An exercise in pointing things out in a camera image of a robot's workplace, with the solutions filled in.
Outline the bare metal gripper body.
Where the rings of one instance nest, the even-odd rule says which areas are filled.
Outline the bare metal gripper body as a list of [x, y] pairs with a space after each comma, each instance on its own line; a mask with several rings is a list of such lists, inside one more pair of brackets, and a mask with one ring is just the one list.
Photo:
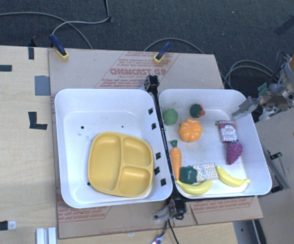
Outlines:
[[290, 84], [264, 83], [258, 87], [258, 103], [266, 110], [294, 108], [294, 87]]

